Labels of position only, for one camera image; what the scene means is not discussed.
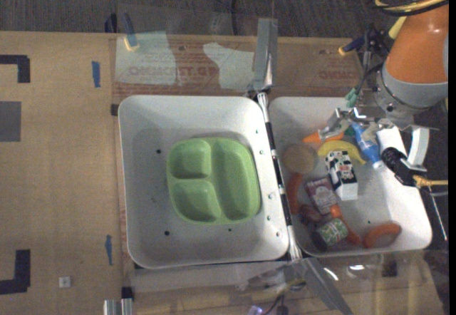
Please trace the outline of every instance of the gray square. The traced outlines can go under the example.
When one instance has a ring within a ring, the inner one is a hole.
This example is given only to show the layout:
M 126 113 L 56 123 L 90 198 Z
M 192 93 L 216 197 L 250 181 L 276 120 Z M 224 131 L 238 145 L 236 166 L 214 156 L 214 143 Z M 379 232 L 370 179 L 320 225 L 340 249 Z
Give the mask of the gray square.
M 21 102 L 0 101 L 0 142 L 21 141 Z

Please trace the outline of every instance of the yellow banana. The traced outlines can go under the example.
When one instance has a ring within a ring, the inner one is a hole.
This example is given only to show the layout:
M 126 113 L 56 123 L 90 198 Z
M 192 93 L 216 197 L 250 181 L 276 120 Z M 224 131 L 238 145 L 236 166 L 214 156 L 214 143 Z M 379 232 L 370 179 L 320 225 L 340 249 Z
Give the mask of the yellow banana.
M 359 161 L 361 164 L 365 164 L 366 161 L 360 156 L 358 148 L 348 141 L 345 140 L 329 140 L 323 143 L 318 149 L 317 154 L 320 157 L 326 157 L 330 152 L 337 150 L 345 150 L 348 155 Z

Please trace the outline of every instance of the green divided plate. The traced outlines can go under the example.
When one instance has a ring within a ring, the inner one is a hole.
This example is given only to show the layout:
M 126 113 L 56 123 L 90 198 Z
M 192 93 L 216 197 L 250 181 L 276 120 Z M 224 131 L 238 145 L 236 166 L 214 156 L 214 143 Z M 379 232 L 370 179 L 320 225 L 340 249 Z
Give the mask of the green divided plate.
M 174 144 L 167 158 L 167 182 L 172 206 L 190 222 L 242 222 L 260 207 L 254 159 L 233 139 L 193 138 Z

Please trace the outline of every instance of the green can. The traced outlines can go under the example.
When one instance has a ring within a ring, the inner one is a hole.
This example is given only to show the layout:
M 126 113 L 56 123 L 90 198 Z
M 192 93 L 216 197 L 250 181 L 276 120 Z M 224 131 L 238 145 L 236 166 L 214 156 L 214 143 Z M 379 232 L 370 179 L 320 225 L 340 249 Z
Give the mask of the green can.
M 312 233 L 311 238 L 315 246 L 322 252 L 325 252 L 329 247 L 339 243 L 342 239 L 347 238 L 347 236 L 347 226 L 341 219 L 335 218 L 322 227 L 319 227 Z

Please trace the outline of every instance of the blue mark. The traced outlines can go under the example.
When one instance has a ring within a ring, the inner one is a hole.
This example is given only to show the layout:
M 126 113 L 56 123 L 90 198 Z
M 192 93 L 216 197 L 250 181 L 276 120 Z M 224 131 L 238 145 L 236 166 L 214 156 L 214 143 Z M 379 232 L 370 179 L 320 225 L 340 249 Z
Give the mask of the blue mark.
M 106 241 L 105 241 L 105 248 L 106 248 L 106 253 L 108 254 L 108 259 L 109 259 L 109 265 L 113 265 L 113 243 L 111 242 L 111 236 L 106 235 Z
M 97 61 L 92 62 L 92 77 L 93 77 L 93 83 L 95 84 L 95 88 L 100 88 L 100 64 Z

